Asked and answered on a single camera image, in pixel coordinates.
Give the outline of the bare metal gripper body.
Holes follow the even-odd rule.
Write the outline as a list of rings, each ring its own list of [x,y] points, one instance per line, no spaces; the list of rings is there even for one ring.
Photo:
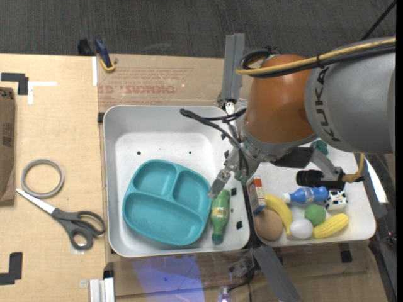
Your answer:
[[[234,175],[238,181],[248,181],[255,175],[261,161],[262,151],[250,143],[241,143],[226,157],[224,168],[219,171],[219,180],[228,181]]]

